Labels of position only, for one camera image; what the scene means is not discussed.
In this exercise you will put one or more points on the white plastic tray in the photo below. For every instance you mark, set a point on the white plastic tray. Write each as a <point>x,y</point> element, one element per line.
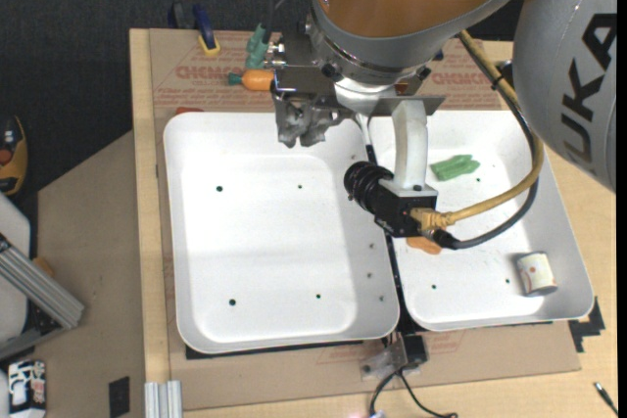
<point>274,230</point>
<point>480,240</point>

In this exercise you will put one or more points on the white can orange print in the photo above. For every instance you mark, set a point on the white can orange print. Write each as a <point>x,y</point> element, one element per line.
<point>536,274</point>

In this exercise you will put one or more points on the brown cardboard board red print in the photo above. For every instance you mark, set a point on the brown cardboard board red print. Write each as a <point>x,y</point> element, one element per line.
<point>274,377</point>

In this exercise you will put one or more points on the green pea pod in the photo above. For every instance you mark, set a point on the green pea pod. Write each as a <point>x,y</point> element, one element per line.
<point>453,167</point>

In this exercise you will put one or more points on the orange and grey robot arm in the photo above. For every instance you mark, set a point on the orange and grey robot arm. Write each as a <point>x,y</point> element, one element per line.
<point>392,0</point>

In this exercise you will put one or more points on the orange toy food piece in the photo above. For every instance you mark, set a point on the orange toy food piece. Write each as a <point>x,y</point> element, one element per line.
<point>427,246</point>

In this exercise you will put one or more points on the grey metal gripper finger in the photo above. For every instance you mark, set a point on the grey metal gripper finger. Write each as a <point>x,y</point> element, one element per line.
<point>290,125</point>
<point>316,125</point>

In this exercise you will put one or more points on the orange carrot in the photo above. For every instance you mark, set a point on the orange carrot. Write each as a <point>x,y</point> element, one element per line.
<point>257,79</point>

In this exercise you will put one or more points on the black cylinder on white bracket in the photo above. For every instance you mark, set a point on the black cylinder on white bracket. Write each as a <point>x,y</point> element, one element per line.
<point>410,152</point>

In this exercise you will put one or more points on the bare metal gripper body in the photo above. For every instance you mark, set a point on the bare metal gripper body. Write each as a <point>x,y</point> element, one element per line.
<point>303,83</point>

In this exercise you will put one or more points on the white and black carton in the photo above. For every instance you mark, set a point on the white and black carton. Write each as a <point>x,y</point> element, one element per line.
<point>27,389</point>

